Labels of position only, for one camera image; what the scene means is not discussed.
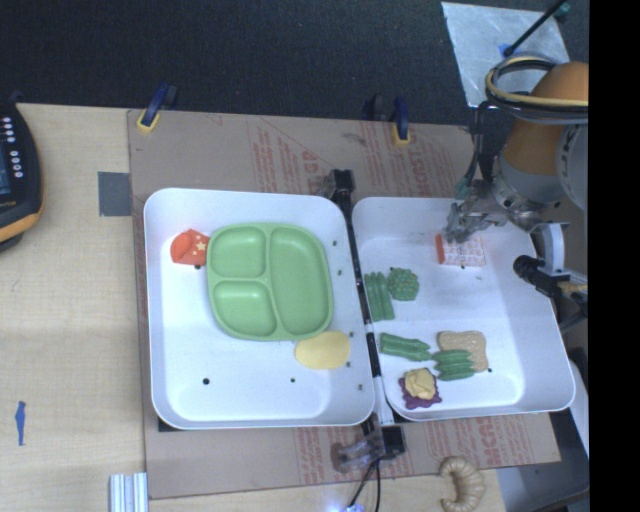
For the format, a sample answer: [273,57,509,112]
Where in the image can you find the black cylinder on white bracket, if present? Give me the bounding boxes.
[512,222,590,302]

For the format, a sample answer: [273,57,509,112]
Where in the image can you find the purple and yellow toy food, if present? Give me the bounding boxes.
[397,367,444,411]

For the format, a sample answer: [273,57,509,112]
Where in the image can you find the yellow oval toy chip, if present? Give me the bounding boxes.
[293,329,352,372]

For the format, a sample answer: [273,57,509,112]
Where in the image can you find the green toy broccoli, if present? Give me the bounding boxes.
[386,266,421,303]

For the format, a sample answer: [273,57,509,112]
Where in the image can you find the white plastic tray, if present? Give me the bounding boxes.
[351,195,577,423]
[143,187,377,432]

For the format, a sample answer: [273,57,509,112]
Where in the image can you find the brown cardboard board red print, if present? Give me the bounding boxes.
[126,108,563,500]

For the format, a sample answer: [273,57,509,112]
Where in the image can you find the orange toy with yellow star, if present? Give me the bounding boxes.
[169,227,212,268]

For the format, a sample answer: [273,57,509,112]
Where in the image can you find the thin black and white rod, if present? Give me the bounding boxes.
[335,172,397,427]

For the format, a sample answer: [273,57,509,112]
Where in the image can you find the green toy pea pods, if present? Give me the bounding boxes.
[431,348,477,383]
[378,331,433,363]
[363,271,397,323]

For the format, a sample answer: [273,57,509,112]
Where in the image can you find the white and orange packet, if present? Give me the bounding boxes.
[434,232,488,268]

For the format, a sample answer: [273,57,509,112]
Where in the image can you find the black block with thin wires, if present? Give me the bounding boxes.
[329,424,407,474]
[318,168,357,202]

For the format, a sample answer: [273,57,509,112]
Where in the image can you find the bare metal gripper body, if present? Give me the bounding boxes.
[452,185,560,232]

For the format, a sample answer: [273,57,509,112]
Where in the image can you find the green divided plate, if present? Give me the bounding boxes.
[205,222,335,343]

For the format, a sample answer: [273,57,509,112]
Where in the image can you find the tan toy bread slice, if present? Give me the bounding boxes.
[436,329,489,374]

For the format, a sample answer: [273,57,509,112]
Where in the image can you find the tan toy croissant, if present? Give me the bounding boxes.
[438,455,487,512]

